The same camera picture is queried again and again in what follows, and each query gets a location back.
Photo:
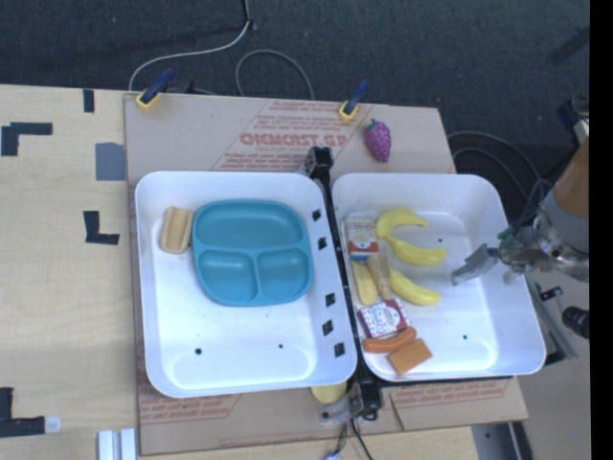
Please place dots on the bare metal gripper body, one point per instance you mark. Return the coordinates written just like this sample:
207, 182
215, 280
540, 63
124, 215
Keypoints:
551, 257

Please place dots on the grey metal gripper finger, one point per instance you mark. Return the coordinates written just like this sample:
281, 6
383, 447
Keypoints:
476, 261
513, 276

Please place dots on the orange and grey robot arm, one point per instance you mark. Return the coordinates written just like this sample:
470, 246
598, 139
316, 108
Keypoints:
572, 194

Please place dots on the white plastic tray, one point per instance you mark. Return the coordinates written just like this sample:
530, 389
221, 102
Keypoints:
483, 314
239, 343

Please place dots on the yellow banana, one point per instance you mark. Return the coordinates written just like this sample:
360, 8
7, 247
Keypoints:
395, 218
419, 254
414, 292

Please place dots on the tan bread piece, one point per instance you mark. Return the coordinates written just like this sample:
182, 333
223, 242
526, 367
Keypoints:
381, 276

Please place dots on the red and white carton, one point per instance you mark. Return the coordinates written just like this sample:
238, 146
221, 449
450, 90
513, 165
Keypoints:
383, 318

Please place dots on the yellow corn cob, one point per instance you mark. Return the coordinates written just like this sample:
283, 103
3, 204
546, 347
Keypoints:
365, 285

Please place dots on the white and orange carton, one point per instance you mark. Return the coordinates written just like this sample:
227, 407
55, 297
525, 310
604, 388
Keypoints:
361, 237

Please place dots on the orange sausage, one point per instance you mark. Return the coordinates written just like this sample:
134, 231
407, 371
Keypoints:
390, 342

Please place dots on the thin black rod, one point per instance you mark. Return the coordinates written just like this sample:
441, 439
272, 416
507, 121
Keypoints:
339, 252

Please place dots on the purple grapes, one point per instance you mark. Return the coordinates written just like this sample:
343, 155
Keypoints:
378, 139

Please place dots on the yellow lemon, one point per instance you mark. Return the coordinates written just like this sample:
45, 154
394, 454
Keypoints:
329, 392

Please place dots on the blue divided plate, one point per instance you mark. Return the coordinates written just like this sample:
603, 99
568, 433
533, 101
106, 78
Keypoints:
249, 230

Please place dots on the tan hot dog bun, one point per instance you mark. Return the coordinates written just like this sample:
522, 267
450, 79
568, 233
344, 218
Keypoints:
175, 230

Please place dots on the brown cardboard board red print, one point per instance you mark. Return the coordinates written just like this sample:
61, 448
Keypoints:
201, 132

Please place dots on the black cylinder on white bracket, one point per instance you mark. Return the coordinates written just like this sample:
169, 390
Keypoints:
576, 321

